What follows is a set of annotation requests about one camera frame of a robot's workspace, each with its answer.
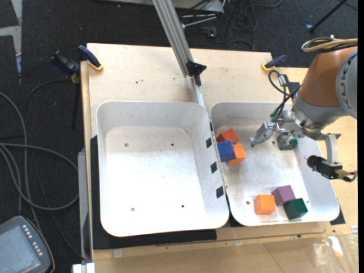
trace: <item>black floor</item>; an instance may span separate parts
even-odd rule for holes
[[[307,40],[330,35],[343,39],[358,36],[358,0],[348,0],[315,33],[308,31],[306,24],[315,24],[340,0],[241,0],[240,6],[236,7],[237,1],[231,0],[227,6],[226,20],[219,18],[187,28],[189,46],[271,52],[273,57],[285,54],[288,59],[282,66],[309,67],[313,55],[300,50]],[[234,16],[241,20],[238,24],[236,18],[232,18],[229,26],[239,30],[232,30],[232,37],[226,41],[225,34],[230,35],[226,32],[226,25],[235,7]],[[9,19],[0,22],[11,24],[13,13],[8,11],[6,14]],[[183,19],[185,24],[191,21]],[[205,26],[217,27],[216,40],[207,39],[201,33],[200,28]],[[83,147],[81,106],[76,129],[71,130],[76,86],[70,82],[54,82],[39,88],[29,99],[28,95],[40,84],[69,80],[54,69],[51,57],[60,50],[67,58],[79,61],[77,47],[87,42],[169,45],[153,6],[89,0],[23,0],[22,83],[19,84],[12,38],[0,37],[0,92],[16,103],[23,116],[27,112],[32,144],[57,151],[74,163],[77,163],[77,154]],[[0,98],[0,110],[0,142],[23,143],[19,118],[3,98]],[[24,151],[14,148],[11,151],[23,174]],[[28,170],[34,202],[47,205],[40,183],[50,206],[61,206],[78,192],[77,173],[52,155],[35,151],[33,157],[28,152]],[[18,214],[18,196],[2,159],[0,179],[2,223]],[[36,212],[54,254],[56,272],[70,272],[72,264],[81,262],[80,257],[66,245],[51,214],[39,209]],[[25,203],[21,213],[33,219]],[[71,246],[80,252],[78,204],[53,215]]]

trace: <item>cube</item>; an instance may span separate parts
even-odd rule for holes
[[[255,214],[269,216],[275,211],[275,201],[273,195],[259,194],[254,199]]]
[[[283,207],[289,220],[300,218],[308,212],[302,198],[289,200],[289,202],[285,203]]]
[[[237,157],[234,160],[227,161],[228,165],[236,165],[240,164],[245,159],[245,151],[242,144],[234,144],[233,145],[235,156]]]
[[[275,205],[281,206],[287,203],[289,200],[296,199],[296,196],[290,185],[281,186],[273,190]]]
[[[236,143],[238,143],[239,138],[233,129],[228,129],[228,130],[221,132],[218,135],[218,137],[216,138],[217,142],[224,142],[226,140],[230,140],[233,142],[233,144],[236,144]]]
[[[220,160],[222,162],[234,160],[237,158],[235,156],[233,142],[230,140],[217,143],[217,149],[218,149],[218,154],[220,156]]]

